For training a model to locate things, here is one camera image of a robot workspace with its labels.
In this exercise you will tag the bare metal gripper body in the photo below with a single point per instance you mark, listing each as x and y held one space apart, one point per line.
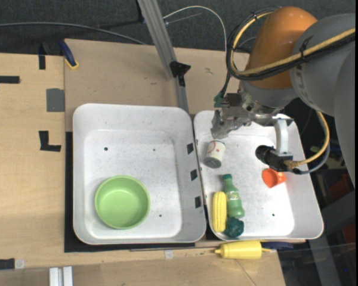
235 103

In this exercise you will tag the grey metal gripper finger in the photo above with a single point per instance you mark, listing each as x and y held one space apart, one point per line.
220 127
238 123

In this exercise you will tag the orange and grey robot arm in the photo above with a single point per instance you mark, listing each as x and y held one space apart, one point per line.
322 79

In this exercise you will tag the white can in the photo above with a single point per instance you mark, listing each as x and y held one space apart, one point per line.
215 153

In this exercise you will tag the orange cup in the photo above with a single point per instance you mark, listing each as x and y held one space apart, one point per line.
271 177

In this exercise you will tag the green bottle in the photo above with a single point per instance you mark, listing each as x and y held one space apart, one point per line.
234 203

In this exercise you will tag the yellow corn cob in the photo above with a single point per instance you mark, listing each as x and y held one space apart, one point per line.
219 211

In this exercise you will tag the white plastic tray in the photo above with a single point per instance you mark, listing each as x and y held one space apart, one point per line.
256 207
131 147

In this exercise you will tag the green broccoli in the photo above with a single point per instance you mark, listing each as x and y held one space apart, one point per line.
234 227

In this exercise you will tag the green bowl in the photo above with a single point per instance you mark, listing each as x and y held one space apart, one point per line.
122 203

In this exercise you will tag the yellow mustard bottle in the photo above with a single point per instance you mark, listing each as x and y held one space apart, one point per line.
241 249

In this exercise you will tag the black cylinder on white bracket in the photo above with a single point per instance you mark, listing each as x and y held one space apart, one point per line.
274 157

